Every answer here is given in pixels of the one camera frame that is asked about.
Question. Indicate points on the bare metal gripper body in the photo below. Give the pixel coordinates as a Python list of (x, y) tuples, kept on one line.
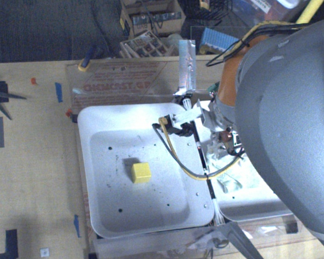
[(216, 120)]

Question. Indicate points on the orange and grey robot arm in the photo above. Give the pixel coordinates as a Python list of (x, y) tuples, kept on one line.
[(287, 124)]

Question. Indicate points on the thin black and white rod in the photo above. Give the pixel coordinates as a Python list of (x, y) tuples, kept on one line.
[(205, 164)]

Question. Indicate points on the pale green crumpled packet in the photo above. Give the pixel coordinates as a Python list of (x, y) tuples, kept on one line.
[(230, 180)]

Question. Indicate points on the white plastic tray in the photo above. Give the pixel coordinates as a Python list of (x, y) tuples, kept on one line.
[(248, 203), (144, 204)]

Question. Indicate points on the yellow cube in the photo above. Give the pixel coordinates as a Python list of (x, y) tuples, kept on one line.
[(140, 172)]

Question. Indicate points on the brown cardboard board red print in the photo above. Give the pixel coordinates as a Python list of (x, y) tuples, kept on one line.
[(126, 82)]

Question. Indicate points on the black cylinder on white bracket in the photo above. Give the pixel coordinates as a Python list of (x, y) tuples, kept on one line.
[(183, 119)]

